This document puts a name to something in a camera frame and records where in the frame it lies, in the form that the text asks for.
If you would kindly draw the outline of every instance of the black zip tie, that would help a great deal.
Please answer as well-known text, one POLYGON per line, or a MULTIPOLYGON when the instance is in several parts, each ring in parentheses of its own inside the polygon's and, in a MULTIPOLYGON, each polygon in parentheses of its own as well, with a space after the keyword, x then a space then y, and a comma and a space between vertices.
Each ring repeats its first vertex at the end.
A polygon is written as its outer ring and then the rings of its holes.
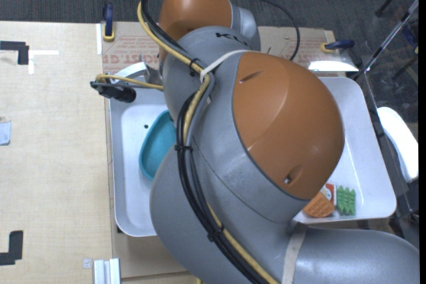
POLYGON ((174 145, 174 150, 178 150, 178 151, 180 151, 180 150, 190 150, 190 151, 192 151, 192 147, 191 146, 183 146, 181 144, 175 144, 174 145))
POLYGON ((192 70, 192 63, 194 63, 195 61, 200 61, 200 60, 198 58, 194 58, 194 59, 191 59, 191 63, 189 63, 189 75, 191 77, 195 76, 195 71, 192 70))
POLYGON ((218 237, 219 237, 219 235, 220 235, 221 233, 223 233, 224 228, 225 228, 225 227, 224 227, 224 226, 222 226, 220 229, 217 229, 216 231, 214 231, 214 232, 212 232, 212 233, 209 233, 209 234, 207 235, 208 240, 209 240, 209 241, 217 240, 217 239, 218 239, 218 237))

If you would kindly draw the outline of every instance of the blue clamp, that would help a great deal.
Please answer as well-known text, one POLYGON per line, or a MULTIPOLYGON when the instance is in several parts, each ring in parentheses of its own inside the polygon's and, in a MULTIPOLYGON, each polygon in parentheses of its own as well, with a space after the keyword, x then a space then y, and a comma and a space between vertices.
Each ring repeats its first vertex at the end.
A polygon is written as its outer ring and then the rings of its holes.
POLYGON ((355 42, 349 39, 342 39, 332 43, 322 43, 320 49, 323 53, 333 53, 337 49, 350 49, 355 45, 355 42))
POLYGON ((114 27, 112 26, 112 4, 105 3, 103 8, 103 21, 105 21, 103 29, 104 41, 111 42, 114 40, 114 27))

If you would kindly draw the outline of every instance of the cable tie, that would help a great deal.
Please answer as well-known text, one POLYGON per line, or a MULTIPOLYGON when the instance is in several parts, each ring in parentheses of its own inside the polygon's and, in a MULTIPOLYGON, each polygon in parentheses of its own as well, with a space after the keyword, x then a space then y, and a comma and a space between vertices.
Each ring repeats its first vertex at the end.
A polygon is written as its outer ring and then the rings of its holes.
POLYGON ((224 226, 222 226, 221 228, 217 229, 216 231, 209 233, 207 235, 207 238, 210 242, 217 240, 219 235, 224 231, 224 226))
POLYGON ((236 53, 245 53, 251 50, 235 50, 231 51, 229 53, 226 53, 225 55, 222 55, 218 59, 216 59, 212 64, 210 64, 208 67, 206 67, 201 73, 200 73, 200 82, 202 82, 204 75, 208 74, 210 71, 217 68, 219 65, 221 65, 228 57, 231 57, 232 55, 235 55, 236 53))
POLYGON ((195 71, 192 69, 192 63, 195 61, 200 61, 198 58, 191 59, 191 63, 189 63, 189 75, 194 77, 195 71))
POLYGON ((180 151, 180 150, 190 150, 190 151, 192 151, 192 147, 191 146, 183 146, 181 144, 175 144, 174 145, 174 150, 178 150, 178 151, 180 151))

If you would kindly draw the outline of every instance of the brown plastic cap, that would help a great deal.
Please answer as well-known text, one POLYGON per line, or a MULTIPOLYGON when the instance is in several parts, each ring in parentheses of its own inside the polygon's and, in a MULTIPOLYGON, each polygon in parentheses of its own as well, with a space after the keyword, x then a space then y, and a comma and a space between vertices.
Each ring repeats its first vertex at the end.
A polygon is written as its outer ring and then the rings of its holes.
MULTIPOLYGON (((231 4, 228 0, 164 0, 158 24, 175 41, 185 34, 207 26, 230 27, 231 4)), ((160 49, 164 62, 167 52, 160 49)))
POLYGON ((233 110, 242 143, 265 175, 294 197, 312 199, 337 166, 345 142, 327 87, 296 63, 244 53, 233 110))

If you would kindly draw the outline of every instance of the teal plastic bowl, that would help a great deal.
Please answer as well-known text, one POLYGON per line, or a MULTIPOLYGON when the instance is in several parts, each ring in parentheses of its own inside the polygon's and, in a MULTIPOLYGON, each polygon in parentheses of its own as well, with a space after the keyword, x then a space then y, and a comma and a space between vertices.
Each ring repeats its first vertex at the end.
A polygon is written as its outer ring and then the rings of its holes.
POLYGON ((176 129, 168 110, 162 112, 150 127, 139 153, 139 168, 153 180, 166 153, 176 143, 176 129))

